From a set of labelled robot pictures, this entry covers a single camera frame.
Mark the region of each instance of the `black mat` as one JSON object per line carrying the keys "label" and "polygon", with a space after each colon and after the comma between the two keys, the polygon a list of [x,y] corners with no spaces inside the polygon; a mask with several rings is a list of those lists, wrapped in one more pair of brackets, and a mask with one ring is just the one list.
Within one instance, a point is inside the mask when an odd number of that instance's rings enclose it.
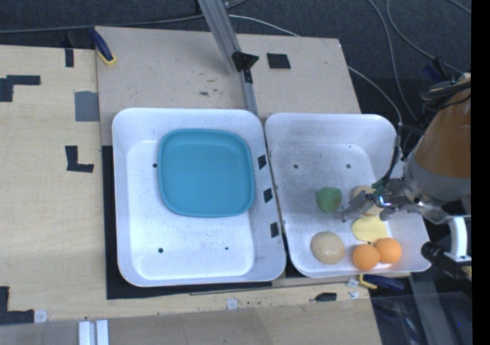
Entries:
{"label": "black mat", "polygon": [[140,288],[127,282],[117,265],[116,241],[116,202],[114,195],[113,147],[102,147],[104,226],[106,234],[106,293],[107,299],[150,298],[179,293],[240,290],[250,288],[268,288],[271,282],[246,282],[205,285],[178,285],[165,287]]}

